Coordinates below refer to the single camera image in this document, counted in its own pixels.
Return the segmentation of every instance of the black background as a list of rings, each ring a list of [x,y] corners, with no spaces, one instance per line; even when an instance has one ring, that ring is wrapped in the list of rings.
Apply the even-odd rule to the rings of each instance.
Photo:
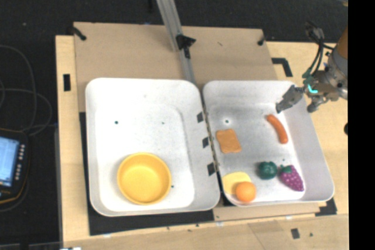
[[[182,25],[260,28],[266,40],[308,41],[305,21],[312,20],[337,42],[348,23],[348,8],[337,0],[176,0]],[[148,0],[0,0],[0,44],[18,48],[29,59],[37,91],[52,104],[51,124],[58,124],[54,37],[74,21],[151,22],[162,24]],[[0,80],[6,88],[30,89],[26,65],[16,53],[0,48]],[[24,128],[32,99],[7,95],[0,108],[0,127]],[[37,121],[47,118],[40,103]],[[29,190],[22,203],[0,212],[0,244],[50,242],[59,239],[54,128],[30,139],[33,150]]]

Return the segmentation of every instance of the white tray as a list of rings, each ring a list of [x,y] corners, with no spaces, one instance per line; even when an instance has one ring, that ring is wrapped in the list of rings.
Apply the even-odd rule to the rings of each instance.
[[[326,201],[333,196],[333,181],[322,153],[310,114],[303,98],[277,114],[275,105],[293,83],[290,81],[211,81],[204,86],[203,98],[213,137],[220,176],[245,172],[257,187],[254,201],[244,204],[226,194],[237,206]],[[280,144],[274,128],[265,120],[274,114],[284,124],[289,142]],[[240,153],[224,154],[215,139],[216,131],[232,128],[242,145]],[[273,161],[293,164],[305,184],[305,191],[293,191],[279,178],[263,180],[257,165]]]
[[[185,80],[97,78],[86,87],[90,200],[106,216],[203,211],[220,198],[199,90]],[[117,169],[130,154],[166,162],[172,188],[141,206],[120,192]]]

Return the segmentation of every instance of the wooden table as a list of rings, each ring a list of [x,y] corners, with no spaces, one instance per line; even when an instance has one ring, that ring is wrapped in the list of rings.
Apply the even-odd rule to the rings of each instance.
[[[315,216],[326,203],[246,209],[219,203],[214,208],[213,222],[90,236],[79,122],[79,112],[84,111],[84,87],[90,79],[101,76],[183,79],[183,74],[163,26],[84,22],[74,25],[87,40],[56,36],[64,246],[123,249],[124,245],[131,245],[131,249],[141,249],[152,243],[153,249],[227,249],[235,243],[251,245],[252,249],[274,249],[282,241],[288,249],[309,249],[323,242],[326,249],[343,249],[343,245],[349,244],[345,100],[322,105],[312,114],[335,183],[337,215]],[[317,50],[313,43],[259,45],[263,32],[258,29],[184,27],[183,30],[185,35],[197,39],[190,51],[199,88],[213,79],[286,79],[300,85],[301,74]],[[272,64],[271,58],[276,57],[288,60],[293,77],[286,77],[281,65]],[[298,239],[291,235],[291,229],[295,228],[299,228]]]

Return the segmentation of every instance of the screen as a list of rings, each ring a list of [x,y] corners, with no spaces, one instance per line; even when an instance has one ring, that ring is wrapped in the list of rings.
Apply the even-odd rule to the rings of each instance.
[[[12,186],[19,141],[0,136],[0,181],[3,186]]]

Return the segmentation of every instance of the black electronic device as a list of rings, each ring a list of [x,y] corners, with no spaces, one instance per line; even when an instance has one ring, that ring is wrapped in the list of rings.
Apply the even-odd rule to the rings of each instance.
[[[0,204],[15,201],[22,194],[29,165],[26,134],[0,129]]]

